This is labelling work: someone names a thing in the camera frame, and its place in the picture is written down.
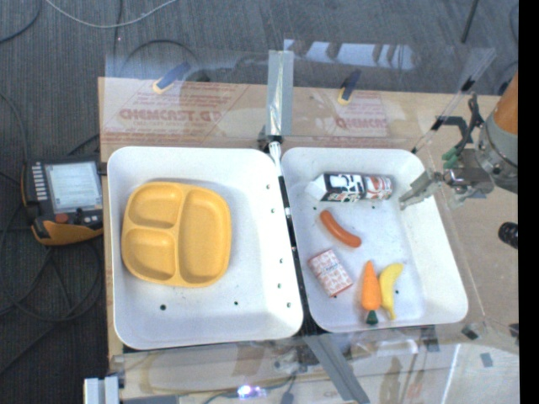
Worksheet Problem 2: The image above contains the black and white carton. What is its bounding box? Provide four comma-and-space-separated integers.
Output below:
303, 172, 368, 204

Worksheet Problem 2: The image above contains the brown cardboard board red print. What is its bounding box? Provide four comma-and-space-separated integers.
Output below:
97, 77, 520, 400

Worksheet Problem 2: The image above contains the yellow divided plate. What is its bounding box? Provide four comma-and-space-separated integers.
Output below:
120, 180, 233, 289

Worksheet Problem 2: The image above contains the white plastic tray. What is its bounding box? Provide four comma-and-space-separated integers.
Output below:
106, 145, 305, 351
280, 146, 470, 334

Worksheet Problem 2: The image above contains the orange carrot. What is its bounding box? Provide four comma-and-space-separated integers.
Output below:
360, 259, 383, 326

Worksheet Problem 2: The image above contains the pink and white packet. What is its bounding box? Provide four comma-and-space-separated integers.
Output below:
307, 248, 355, 299

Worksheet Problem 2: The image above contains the yellow banana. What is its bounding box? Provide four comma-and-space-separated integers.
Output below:
378, 262, 405, 322

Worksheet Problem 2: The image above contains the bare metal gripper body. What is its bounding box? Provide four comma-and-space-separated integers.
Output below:
440, 148, 496, 199

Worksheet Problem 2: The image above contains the red and white can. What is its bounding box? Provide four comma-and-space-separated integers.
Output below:
361, 174, 395, 202

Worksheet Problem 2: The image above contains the orange sausage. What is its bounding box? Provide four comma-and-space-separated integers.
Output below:
318, 209, 363, 249

